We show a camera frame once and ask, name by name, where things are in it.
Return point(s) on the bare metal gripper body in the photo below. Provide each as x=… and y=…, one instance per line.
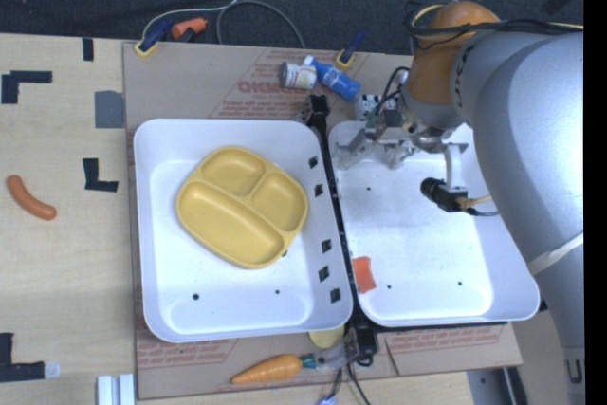
x=398, y=137

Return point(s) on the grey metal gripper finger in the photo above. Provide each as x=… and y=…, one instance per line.
x=397, y=156
x=348, y=148

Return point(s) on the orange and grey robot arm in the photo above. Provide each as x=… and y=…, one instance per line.
x=521, y=118

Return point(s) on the thin black rod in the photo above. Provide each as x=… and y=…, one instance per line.
x=339, y=213

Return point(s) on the blue bottle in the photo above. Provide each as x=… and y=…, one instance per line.
x=337, y=80

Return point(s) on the white can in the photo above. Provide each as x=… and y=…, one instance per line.
x=298, y=76

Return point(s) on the white plastic tray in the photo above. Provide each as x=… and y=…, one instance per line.
x=427, y=251
x=227, y=299

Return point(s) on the orange red block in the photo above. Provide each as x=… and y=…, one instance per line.
x=363, y=275

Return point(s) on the yellow divided plate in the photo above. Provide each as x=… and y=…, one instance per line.
x=237, y=208

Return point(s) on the brown cardboard board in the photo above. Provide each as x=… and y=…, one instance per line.
x=199, y=85

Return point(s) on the pale yellow round object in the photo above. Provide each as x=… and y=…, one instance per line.
x=326, y=336

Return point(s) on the orange carrot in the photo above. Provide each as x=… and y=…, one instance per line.
x=270, y=370

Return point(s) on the orange sausage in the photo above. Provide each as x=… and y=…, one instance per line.
x=29, y=199

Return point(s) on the black cylinder on white bracket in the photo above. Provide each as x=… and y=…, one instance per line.
x=438, y=193

